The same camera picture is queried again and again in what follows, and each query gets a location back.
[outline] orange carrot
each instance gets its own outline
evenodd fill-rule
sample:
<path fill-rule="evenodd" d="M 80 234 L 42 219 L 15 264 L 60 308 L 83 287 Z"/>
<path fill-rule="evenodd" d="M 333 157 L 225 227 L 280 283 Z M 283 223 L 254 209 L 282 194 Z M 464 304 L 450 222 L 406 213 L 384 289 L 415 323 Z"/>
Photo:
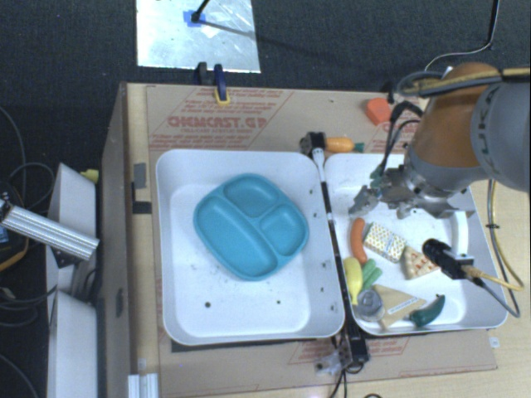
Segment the orange carrot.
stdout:
<path fill-rule="evenodd" d="M 363 228 L 365 227 L 365 220 L 363 218 L 356 218 L 350 229 L 350 250 L 353 257 L 363 265 L 367 262 L 367 254 L 363 248 Z"/>

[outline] blue plate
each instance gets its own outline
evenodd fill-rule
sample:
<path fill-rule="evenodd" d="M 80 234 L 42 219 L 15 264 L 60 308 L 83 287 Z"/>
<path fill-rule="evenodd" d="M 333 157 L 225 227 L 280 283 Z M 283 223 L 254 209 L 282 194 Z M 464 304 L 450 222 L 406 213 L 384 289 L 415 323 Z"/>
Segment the blue plate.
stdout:
<path fill-rule="evenodd" d="M 308 240 L 299 209 L 256 174 L 234 177 L 206 195 L 196 206 L 193 224 L 217 259 L 245 280 L 272 275 Z"/>

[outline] wooden surface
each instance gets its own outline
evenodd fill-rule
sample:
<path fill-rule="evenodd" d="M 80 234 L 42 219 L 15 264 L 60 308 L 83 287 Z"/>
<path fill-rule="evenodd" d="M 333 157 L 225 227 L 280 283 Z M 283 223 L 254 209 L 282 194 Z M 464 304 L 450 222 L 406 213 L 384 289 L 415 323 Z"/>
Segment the wooden surface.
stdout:
<path fill-rule="evenodd" d="M 146 126 L 145 115 L 146 94 L 145 85 L 129 85 L 135 93 L 129 95 L 129 112 L 136 113 L 139 123 L 130 123 L 129 137 L 131 147 L 138 142 L 145 147 Z M 145 154 L 131 154 L 131 163 L 135 160 L 146 162 L 149 158 Z M 486 183 L 478 183 L 473 187 L 476 205 L 480 216 L 486 224 Z M 499 368 L 494 371 L 481 371 L 467 374 L 453 374 L 444 376 L 426 376 L 389 381 L 366 381 L 349 383 L 348 396 L 364 398 L 375 393 L 382 398 L 400 397 L 447 397 L 447 396 L 485 396 L 485 397 L 524 397 L 531 390 L 531 316 L 529 313 L 529 198 L 527 194 L 515 192 L 499 186 L 495 203 L 496 222 L 501 225 L 499 239 L 505 254 L 512 266 L 519 273 L 525 283 L 525 290 L 517 294 L 522 312 L 520 319 L 508 317 L 500 328 L 489 332 L 491 337 L 497 338 L 499 347 L 494 350 Z M 135 217 L 135 225 L 145 232 L 143 237 L 135 237 L 137 245 L 134 252 L 141 252 L 143 245 L 153 245 L 153 232 L 149 217 Z M 146 265 L 138 259 L 135 283 L 138 302 L 147 309 L 145 315 L 139 317 L 137 330 L 139 332 L 138 354 L 145 361 L 144 369 L 140 372 L 153 372 L 158 369 L 158 350 L 150 344 L 157 343 L 156 322 L 154 310 L 156 297 L 153 291 L 153 266 Z M 241 398 L 269 398 L 269 397 L 327 397 L 333 386 L 314 386 L 289 390 L 261 391 L 238 394 Z M 338 396 L 343 396 L 343 387 Z"/>

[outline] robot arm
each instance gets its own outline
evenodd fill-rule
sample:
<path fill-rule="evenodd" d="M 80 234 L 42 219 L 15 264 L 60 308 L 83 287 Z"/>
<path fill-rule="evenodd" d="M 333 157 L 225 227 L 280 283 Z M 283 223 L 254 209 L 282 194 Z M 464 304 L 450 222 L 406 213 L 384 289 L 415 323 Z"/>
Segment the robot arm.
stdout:
<path fill-rule="evenodd" d="M 444 80 L 492 71 L 468 63 Z M 376 186 L 364 187 L 349 213 L 363 215 L 382 201 L 398 218 L 418 207 L 447 217 L 455 210 L 448 199 L 486 178 L 529 193 L 529 74 L 525 82 L 456 88 L 432 98 L 403 165 L 382 172 Z"/>

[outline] white tray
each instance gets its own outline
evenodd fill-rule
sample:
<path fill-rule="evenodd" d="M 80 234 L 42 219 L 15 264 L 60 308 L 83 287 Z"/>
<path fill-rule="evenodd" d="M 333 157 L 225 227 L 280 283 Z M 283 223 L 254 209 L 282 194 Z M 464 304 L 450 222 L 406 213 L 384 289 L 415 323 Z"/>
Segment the white tray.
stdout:
<path fill-rule="evenodd" d="M 361 187 L 368 184 L 369 175 L 382 161 L 381 155 L 337 154 L 325 164 L 325 175 L 329 186 L 330 201 L 338 236 L 339 251 L 342 258 L 350 256 L 349 232 L 351 220 L 348 209 Z M 388 166 L 396 167 L 403 163 L 403 156 L 392 155 Z M 438 239 L 449 245 L 460 246 L 464 252 L 475 257 L 475 266 L 484 272 L 496 275 L 494 262 L 485 239 L 484 229 L 475 212 L 474 200 L 470 191 L 452 198 L 451 202 L 467 214 L 465 228 L 458 228 L 458 218 L 436 220 L 422 210 L 417 210 L 405 220 L 398 220 L 396 212 L 380 203 L 376 209 L 364 217 L 367 223 L 376 221 L 403 237 L 416 250 L 422 250 L 427 239 Z M 461 237 L 455 237 L 460 230 Z M 507 312 L 483 289 L 467 280 L 451 280 L 442 272 L 435 272 L 418 279 L 407 280 L 402 263 L 394 264 L 371 250 L 366 250 L 369 258 L 377 261 L 383 271 L 376 282 L 389 288 L 398 289 L 407 294 L 425 299 L 428 303 L 436 294 L 446 296 L 446 304 L 441 315 L 424 328 L 417 328 L 412 322 L 399 321 L 389 329 L 383 329 L 379 323 L 370 323 L 357 319 L 358 325 L 373 335 L 386 336 L 423 332 L 441 332 L 472 328 L 495 328 L 507 318 Z M 490 283 L 490 287 L 504 296 L 502 288 Z"/>
<path fill-rule="evenodd" d="M 258 282 L 237 278 L 208 251 L 192 215 L 211 190 L 252 172 L 301 210 L 309 239 L 280 271 Z M 298 153 L 173 150 L 156 168 L 163 271 L 163 320 L 185 345 L 333 336 L 344 309 L 319 174 Z"/>

